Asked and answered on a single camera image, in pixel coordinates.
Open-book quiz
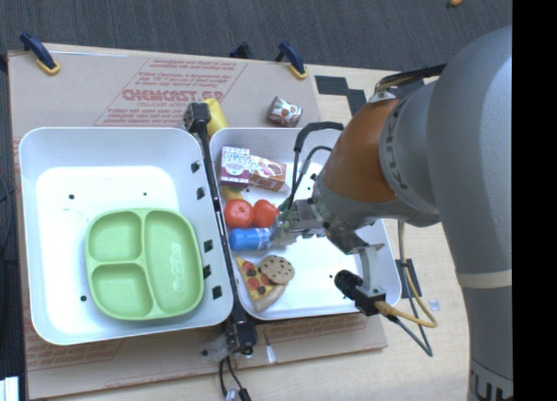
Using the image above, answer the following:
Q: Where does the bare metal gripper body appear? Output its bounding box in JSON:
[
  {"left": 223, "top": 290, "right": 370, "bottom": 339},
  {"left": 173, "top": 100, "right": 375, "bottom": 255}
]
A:
[{"left": 285, "top": 198, "right": 334, "bottom": 240}]

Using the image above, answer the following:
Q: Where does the red pepper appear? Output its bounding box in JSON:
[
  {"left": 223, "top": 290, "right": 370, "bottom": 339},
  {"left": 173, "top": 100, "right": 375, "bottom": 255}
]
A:
[{"left": 252, "top": 198, "right": 281, "bottom": 229}]

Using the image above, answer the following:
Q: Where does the brown chocolate chip biscuit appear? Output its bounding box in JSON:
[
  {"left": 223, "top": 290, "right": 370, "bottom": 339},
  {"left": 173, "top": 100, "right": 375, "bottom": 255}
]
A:
[{"left": 258, "top": 254, "right": 296, "bottom": 286}]

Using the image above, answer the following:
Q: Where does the blue bottle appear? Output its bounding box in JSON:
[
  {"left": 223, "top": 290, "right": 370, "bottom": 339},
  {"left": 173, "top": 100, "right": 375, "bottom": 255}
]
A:
[{"left": 228, "top": 227, "right": 275, "bottom": 253}]

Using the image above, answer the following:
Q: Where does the red tomato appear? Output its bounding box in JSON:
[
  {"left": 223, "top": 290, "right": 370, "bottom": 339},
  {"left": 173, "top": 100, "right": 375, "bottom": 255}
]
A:
[{"left": 224, "top": 198, "right": 255, "bottom": 230}]

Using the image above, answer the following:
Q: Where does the white plastic tray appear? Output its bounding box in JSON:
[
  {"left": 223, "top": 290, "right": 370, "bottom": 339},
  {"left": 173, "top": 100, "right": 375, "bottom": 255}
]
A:
[
  {"left": 17, "top": 126, "right": 235, "bottom": 346},
  {"left": 208, "top": 126, "right": 402, "bottom": 322}
]

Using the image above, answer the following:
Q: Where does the pizza slice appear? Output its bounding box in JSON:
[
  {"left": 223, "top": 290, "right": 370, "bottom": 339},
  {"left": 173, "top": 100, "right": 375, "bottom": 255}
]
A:
[{"left": 234, "top": 256, "right": 287, "bottom": 314}]

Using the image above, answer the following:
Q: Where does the orange carton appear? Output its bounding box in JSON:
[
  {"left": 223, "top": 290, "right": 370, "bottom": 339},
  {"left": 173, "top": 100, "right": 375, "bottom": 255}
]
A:
[{"left": 247, "top": 154, "right": 288, "bottom": 193}]

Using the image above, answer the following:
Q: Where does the yellow banana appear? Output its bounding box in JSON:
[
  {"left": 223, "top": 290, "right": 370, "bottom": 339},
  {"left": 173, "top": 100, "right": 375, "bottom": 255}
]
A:
[{"left": 221, "top": 184, "right": 245, "bottom": 203}]

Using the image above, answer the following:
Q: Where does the thin black and white rod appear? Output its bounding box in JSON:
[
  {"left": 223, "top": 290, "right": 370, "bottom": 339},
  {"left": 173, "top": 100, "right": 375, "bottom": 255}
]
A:
[{"left": 196, "top": 123, "right": 245, "bottom": 326}]

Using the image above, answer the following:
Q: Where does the purple carton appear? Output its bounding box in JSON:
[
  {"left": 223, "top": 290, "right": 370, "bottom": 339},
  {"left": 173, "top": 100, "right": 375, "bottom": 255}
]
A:
[{"left": 218, "top": 145, "right": 252, "bottom": 187}]

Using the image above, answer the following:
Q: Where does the white can with red print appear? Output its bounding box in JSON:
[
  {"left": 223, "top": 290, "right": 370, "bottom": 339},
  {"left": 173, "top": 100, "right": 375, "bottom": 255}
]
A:
[{"left": 265, "top": 95, "right": 304, "bottom": 128}]

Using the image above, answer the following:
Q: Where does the green divided plate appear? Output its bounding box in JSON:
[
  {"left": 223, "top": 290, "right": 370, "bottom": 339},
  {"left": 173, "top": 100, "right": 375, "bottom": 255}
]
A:
[{"left": 84, "top": 207, "right": 205, "bottom": 321}]

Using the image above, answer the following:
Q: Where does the brown cardboard board red print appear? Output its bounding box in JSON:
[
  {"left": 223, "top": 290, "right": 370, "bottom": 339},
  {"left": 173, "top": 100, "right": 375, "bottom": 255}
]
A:
[{"left": 6, "top": 42, "right": 389, "bottom": 400}]

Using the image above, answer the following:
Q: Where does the black cylinder on white bracket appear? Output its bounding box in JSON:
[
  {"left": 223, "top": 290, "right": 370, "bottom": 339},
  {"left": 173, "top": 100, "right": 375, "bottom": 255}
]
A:
[{"left": 330, "top": 240, "right": 388, "bottom": 317}]

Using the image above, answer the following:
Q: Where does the black block with thin wires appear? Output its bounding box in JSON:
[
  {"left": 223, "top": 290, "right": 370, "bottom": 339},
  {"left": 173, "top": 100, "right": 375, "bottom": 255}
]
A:
[
  {"left": 222, "top": 319, "right": 259, "bottom": 356},
  {"left": 182, "top": 102, "right": 213, "bottom": 133}
]

